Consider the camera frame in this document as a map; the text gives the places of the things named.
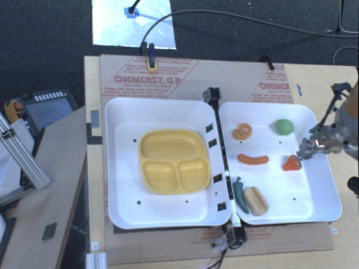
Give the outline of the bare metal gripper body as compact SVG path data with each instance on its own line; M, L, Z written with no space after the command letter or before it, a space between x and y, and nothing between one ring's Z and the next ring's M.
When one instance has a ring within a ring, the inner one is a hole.
M323 126L319 125L309 130L310 138L307 143L309 155L318 153L339 154L344 151L346 154L351 153L350 141L351 133L346 127L339 125Z

